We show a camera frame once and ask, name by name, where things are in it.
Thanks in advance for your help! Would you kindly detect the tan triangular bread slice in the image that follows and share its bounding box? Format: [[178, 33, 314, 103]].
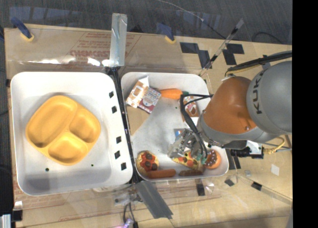
[[126, 105, 150, 136]]

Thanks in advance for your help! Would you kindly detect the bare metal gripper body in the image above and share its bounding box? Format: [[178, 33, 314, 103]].
[[176, 128, 201, 155]]

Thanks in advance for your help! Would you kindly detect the white and brown carton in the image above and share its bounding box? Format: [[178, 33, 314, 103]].
[[125, 75, 150, 109]]

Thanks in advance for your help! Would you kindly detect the brown biscuit packet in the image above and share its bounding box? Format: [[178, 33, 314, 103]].
[[179, 95, 201, 123]]

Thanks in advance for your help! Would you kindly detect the brown cardboard board red print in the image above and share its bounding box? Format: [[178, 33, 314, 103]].
[[3, 23, 223, 226]]

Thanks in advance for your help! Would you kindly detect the black cylinder on white bracket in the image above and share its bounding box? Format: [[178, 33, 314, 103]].
[[230, 141, 264, 159]]

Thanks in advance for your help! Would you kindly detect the brown sausage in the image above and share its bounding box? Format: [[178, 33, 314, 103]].
[[148, 168, 177, 179]]

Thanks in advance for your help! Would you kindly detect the round pizza with toppings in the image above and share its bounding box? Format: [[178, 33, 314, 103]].
[[136, 150, 160, 176]]

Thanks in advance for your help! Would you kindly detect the white plastic tray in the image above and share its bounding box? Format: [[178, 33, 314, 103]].
[[9, 71, 134, 196], [120, 72, 230, 182]]

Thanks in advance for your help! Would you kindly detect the orange carrot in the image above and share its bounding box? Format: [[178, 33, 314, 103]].
[[159, 88, 190, 101]]

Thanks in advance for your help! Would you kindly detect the orange doughnut chocolate icing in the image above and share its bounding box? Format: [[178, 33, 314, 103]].
[[203, 149, 222, 170]]

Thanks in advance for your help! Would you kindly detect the dark brown biscuit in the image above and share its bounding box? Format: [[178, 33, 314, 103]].
[[178, 169, 204, 177]]

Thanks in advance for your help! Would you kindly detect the yellow pizza slice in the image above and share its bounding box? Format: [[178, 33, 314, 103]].
[[171, 151, 200, 171]]

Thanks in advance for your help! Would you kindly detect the red and white packet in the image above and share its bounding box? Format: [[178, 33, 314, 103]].
[[138, 86, 162, 114]]

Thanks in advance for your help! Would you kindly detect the yellow divided plate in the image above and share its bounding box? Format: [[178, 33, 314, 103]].
[[25, 94, 102, 166]]

